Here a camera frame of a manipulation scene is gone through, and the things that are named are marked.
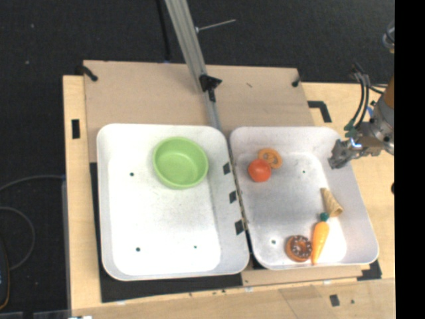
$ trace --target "carrot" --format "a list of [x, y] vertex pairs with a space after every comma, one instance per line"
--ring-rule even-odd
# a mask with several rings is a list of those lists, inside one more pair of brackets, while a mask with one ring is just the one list
[[320, 214], [320, 222], [316, 224], [313, 231], [313, 240], [311, 240], [311, 247], [313, 248], [311, 252], [311, 262], [313, 265], [317, 264], [317, 260], [320, 257], [320, 254], [325, 246], [327, 236], [329, 234], [329, 225], [327, 220], [329, 215], [327, 213]]

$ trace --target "cable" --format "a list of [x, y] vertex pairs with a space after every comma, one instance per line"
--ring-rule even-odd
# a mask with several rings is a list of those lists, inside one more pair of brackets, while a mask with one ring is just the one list
[[[64, 181], [64, 176], [63, 175], [34, 175], [34, 176], [29, 176], [29, 177], [24, 177], [21, 179], [17, 179], [15, 181], [9, 182], [5, 185], [2, 185], [0, 187], [0, 192], [6, 190], [7, 188], [10, 188], [14, 185], [20, 184], [22, 182], [26, 182], [26, 181], [32, 181], [34, 179], [60, 179], [61, 181]], [[35, 246], [35, 228], [33, 223], [31, 222], [31, 220], [21, 211], [12, 208], [12, 207], [4, 207], [4, 206], [0, 206], [0, 211], [11, 211], [17, 215], [19, 215], [20, 217], [22, 217], [29, 225], [30, 230], [31, 230], [31, 235], [32, 235], [32, 242], [31, 242], [31, 246], [30, 249], [28, 251], [28, 253], [25, 255], [25, 257], [17, 264], [13, 265], [12, 267], [9, 268], [9, 270], [15, 270], [16, 268], [19, 268], [20, 266], [22, 266], [31, 256], [31, 254], [33, 253], [34, 250], [34, 246]]]
[[363, 107], [363, 112], [362, 112], [362, 114], [360, 116], [360, 119], [359, 119], [359, 121], [357, 122], [357, 124], [355, 126], [356, 129], [359, 129], [360, 128], [360, 125], [361, 125], [362, 121], [365, 119], [365, 115], [366, 115], [368, 104], [369, 104], [369, 85], [367, 84], [366, 85], [365, 105]]
[[22, 217], [29, 225], [30, 230], [31, 230], [31, 236], [32, 236], [32, 241], [31, 241], [31, 246], [27, 252], [27, 254], [24, 256], [24, 258], [17, 264], [13, 265], [12, 267], [9, 267], [9, 270], [15, 270], [16, 268], [19, 268], [20, 266], [22, 266], [31, 256], [31, 254], [33, 253], [34, 250], [34, 246], [35, 246], [35, 228], [33, 223], [31, 222], [31, 220], [21, 211], [11, 208], [11, 207], [1, 207], [0, 206], [0, 211], [11, 211], [17, 215], [19, 215], [20, 217]]
[[379, 94], [384, 94], [384, 92], [385, 91], [381, 91], [381, 90], [378, 90], [377, 88], [375, 88], [374, 86], [370, 86], [369, 87], [373, 92], [376, 92], [376, 93], [379, 93]]
[[20, 184], [20, 183], [26, 182], [26, 181], [31, 181], [33, 179], [61, 179], [63, 181], [64, 176], [63, 175], [34, 175], [34, 176], [30, 176], [30, 177], [24, 177], [24, 178], [17, 179], [16, 181], [13, 181], [13, 182], [10, 182], [8, 184], [1, 186], [0, 192], [2, 192], [3, 190], [5, 190], [9, 187], [12, 187], [13, 185]]
[[373, 86], [376, 86], [377, 88], [387, 88], [388, 84], [373, 84]]
[[363, 82], [363, 79], [359, 78], [359, 82], [361, 85], [361, 99], [360, 99], [360, 103], [359, 103], [359, 107], [356, 110], [356, 113], [354, 114], [352, 121], [353, 123], [356, 121], [356, 118], [359, 116], [360, 111], [363, 107], [363, 103], [365, 101], [365, 83]]
[[395, 46], [395, 21], [391, 21], [386, 27], [385, 33], [382, 36], [382, 44], [388, 49], [393, 49]]

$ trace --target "toy food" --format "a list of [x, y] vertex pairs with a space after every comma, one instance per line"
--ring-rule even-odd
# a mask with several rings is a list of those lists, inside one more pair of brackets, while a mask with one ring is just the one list
[[328, 188], [321, 188], [320, 192], [323, 197], [323, 202], [325, 204], [326, 212], [329, 214], [329, 217], [336, 217], [344, 211], [342, 206], [334, 198], [333, 194]]
[[313, 230], [313, 238], [311, 240], [311, 244], [313, 246], [313, 251], [311, 252], [311, 263], [313, 263], [313, 265], [317, 264], [317, 260], [320, 257], [329, 234], [329, 225], [326, 222], [328, 218], [329, 215], [327, 213], [321, 213], [320, 222], [316, 224]]
[[282, 165], [282, 157], [275, 149], [272, 148], [261, 149], [258, 152], [258, 158], [266, 160], [273, 169], [278, 169]]
[[302, 235], [291, 236], [285, 246], [285, 252], [291, 260], [303, 263], [311, 255], [311, 242]]
[[253, 181], [265, 182], [272, 175], [272, 168], [264, 159], [255, 159], [248, 166], [248, 173]]

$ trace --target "donut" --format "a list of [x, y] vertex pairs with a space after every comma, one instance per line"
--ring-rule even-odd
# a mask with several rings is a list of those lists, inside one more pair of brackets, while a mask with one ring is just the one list
[[311, 242], [302, 235], [291, 236], [285, 247], [289, 258], [298, 263], [303, 263], [310, 258], [312, 251]]
[[258, 152], [258, 158], [266, 160], [273, 169], [278, 169], [282, 165], [282, 157], [272, 148], [264, 148]]

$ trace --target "black floor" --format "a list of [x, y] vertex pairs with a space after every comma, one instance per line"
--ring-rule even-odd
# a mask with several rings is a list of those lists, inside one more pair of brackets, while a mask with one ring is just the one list
[[[188, 0], [207, 64], [298, 68], [304, 81], [352, 82], [357, 61], [387, 83], [394, 55], [381, 38], [395, 0]], [[165, 12], [171, 62], [182, 62]], [[155, 0], [0, 0], [0, 186], [34, 175], [64, 175], [61, 77], [84, 59], [163, 62], [167, 57]], [[2, 312], [66, 308], [59, 179], [1, 190], [0, 206], [22, 211], [35, 248], [11, 273]], [[24, 257], [31, 230], [0, 211], [9, 261]]]

